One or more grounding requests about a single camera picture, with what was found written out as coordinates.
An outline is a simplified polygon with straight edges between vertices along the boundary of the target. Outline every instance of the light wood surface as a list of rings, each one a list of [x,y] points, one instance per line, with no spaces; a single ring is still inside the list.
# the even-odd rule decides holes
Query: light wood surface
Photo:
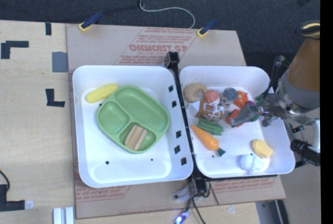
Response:
[[[68,73],[52,72],[52,53],[67,52],[66,25],[0,21],[0,42],[29,41],[0,59],[0,169],[10,181],[8,201],[32,200],[33,209],[0,212],[0,223],[52,223],[56,207],[75,207]],[[45,89],[65,107],[47,107]],[[254,203],[199,208],[205,222],[257,224]],[[75,223],[173,223],[181,210],[80,219]],[[191,209],[185,223],[201,223]]]

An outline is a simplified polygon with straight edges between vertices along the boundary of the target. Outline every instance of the carrot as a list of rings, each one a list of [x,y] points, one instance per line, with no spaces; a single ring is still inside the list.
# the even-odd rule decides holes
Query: carrot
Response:
[[[218,151],[220,156],[225,153],[225,151],[220,148],[219,141],[217,141],[217,139],[214,138],[210,133],[200,129],[195,125],[191,125],[191,128],[209,150]]]

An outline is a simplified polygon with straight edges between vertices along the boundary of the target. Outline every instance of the corn cob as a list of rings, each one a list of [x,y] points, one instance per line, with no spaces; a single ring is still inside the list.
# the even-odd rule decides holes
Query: corn cob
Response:
[[[109,97],[117,89],[118,89],[117,84],[104,85],[94,91],[91,91],[89,94],[87,94],[85,96],[85,100],[88,103],[98,102],[102,99],[106,99],[107,97]]]

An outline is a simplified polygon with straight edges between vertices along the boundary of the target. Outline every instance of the cardboard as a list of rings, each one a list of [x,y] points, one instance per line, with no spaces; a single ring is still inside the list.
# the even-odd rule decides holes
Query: cardboard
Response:
[[[195,29],[93,25],[81,32],[67,25],[67,48],[71,124],[74,155],[76,218],[124,215],[183,209],[173,192],[186,180],[94,189],[86,186],[78,172],[73,110],[72,74],[83,65],[160,65],[167,52],[180,55],[179,70],[189,65],[246,65],[235,31],[211,30],[199,38]],[[285,198],[279,176],[257,179],[212,181],[208,198],[197,206],[214,206]]]

